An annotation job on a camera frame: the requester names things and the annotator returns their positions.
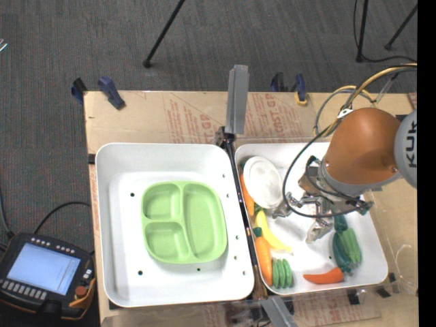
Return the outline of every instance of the white plate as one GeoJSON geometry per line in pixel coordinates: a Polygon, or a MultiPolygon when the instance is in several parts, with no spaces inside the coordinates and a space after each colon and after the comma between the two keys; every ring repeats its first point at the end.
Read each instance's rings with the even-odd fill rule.
{"type": "Polygon", "coordinates": [[[227,153],[211,144],[110,143],[95,159],[104,289],[121,307],[239,300],[253,269],[227,153]],[[220,197],[228,233],[223,255],[201,264],[169,264],[146,250],[141,197],[162,181],[197,181],[220,197]]]}
{"type": "Polygon", "coordinates": [[[283,181],[276,167],[262,156],[253,156],[244,165],[244,182],[254,202],[263,208],[277,207],[282,201],[283,181]]]}
{"type": "MultiPolygon", "coordinates": [[[[303,190],[298,186],[298,179],[300,179],[305,171],[308,158],[314,155],[321,160],[327,151],[328,144],[323,142],[313,143],[292,168],[285,190],[291,191],[292,196],[296,199],[300,199],[303,194],[303,190]]],[[[269,160],[279,171],[281,178],[284,178],[292,160],[304,146],[305,143],[245,144],[236,150],[235,161],[236,165],[239,166],[252,157],[263,157],[269,160]]],[[[291,287],[279,289],[268,287],[266,284],[265,286],[276,294],[288,295],[381,283],[388,274],[388,263],[370,212],[364,216],[357,212],[345,215],[349,228],[353,228],[356,233],[362,252],[362,261],[352,270],[352,276],[345,276],[344,282],[327,285],[311,283],[304,279],[302,275],[305,273],[324,273],[337,266],[332,252],[334,232],[331,231],[314,243],[307,244],[306,234],[313,223],[313,218],[297,214],[291,214],[286,218],[278,217],[273,219],[272,217],[267,217],[272,232],[282,242],[292,247],[292,253],[272,251],[272,256],[273,258],[286,258],[288,260],[292,269],[293,284],[291,287]]],[[[254,226],[253,217],[250,217],[250,224],[252,227],[254,226]]]]}

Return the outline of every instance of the tripod leg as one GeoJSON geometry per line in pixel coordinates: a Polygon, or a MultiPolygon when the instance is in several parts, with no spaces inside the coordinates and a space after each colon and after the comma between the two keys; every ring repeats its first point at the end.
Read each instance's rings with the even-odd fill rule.
{"type": "Polygon", "coordinates": [[[418,11],[418,4],[415,5],[413,10],[409,13],[409,16],[406,17],[406,19],[404,20],[403,24],[396,31],[395,35],[392,36],[392,39],[384,46],[384,48],[386,50],[390,50],[392,48],[392,44],[397,39],[398,35],[400,35],[400,33],[403,31],[404,27],[410,21],[410,18],[412,18],[412,16],[415,14],[416,11],[418,11]]]}
{"type": "Polygon", "coordinates": [[[159,47],[161,41],[163,40],[163,38],[165,37],[166,32],[168,31],[168,29],[171,27],[171,24],[173,22],[173,20],[176,18],[178,11],[182,8],[183,3],[185,2],[185,0],[180,0],[176,6],[176,8],[174,9],[173,13],[170,16],[170,19],[168,20],[168,22],[166,23],[165,27],[163,28],[161,35],[159,35],[159,37],[157,38],[157,41],[154,45],[154,47],[151,49],[149,55],[147,56],[146,60],[144,62],[142,62],[142,65],[145,68],[149,68],[151,67],[151,59],[153,58],[153,55],[155,54],[157,48],[159,47]]]}
{"type": "Polygon", "coordinates": [[[359,39],[359,45],[358,45],[358,54],[356,57],[356,62],[362,63],[363,62],[363,37],[365,35],[365,25],[367,23],[367,13],[368,13],[368,4],[369,0],[364,0],[363,3],[363,15],[362,15],[362,26],[360,27],[360,39],[359,39]]]}

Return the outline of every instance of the green divided plate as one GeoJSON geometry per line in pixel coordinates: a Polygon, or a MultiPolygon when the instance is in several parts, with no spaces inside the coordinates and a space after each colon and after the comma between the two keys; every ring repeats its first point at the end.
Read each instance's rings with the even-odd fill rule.
{"type": "Polygon", "coordinates": [[[208,185],[156,183],[142,195],[141,207],[145,247],[161,262],[209,262],[227,247],[221,200],[208,185]]]}

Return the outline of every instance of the toy banana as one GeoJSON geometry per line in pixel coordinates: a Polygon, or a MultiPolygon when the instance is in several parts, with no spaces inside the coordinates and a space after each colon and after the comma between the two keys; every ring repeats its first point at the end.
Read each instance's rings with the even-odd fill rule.
{"type": "Polygon", "coordinates": [[[271,232],[264,211],[259,211],[257,213],[255,225],[259,228],[262,228],[262,236],[269,242],[273,249],[283,249],[285,251],[292,252],[292,248],[290,246],[286,246],[271,232]]]}

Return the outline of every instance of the gray metal bracket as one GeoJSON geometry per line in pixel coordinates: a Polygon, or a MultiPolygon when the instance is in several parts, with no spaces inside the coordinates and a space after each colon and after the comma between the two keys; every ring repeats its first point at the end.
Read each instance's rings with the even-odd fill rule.
{"type": "Polygon", "coordinates": [[[224,131],[228,134],[244,134],[248,82],[247,65],[235,65],[230,70],[227,117],[224,128],[224,131]]]}
{"type": "Polygon", "coordinates": [[[285,302],[280,296],[271,296],[260,303],[274,327],[298,327],[285,302]]]}

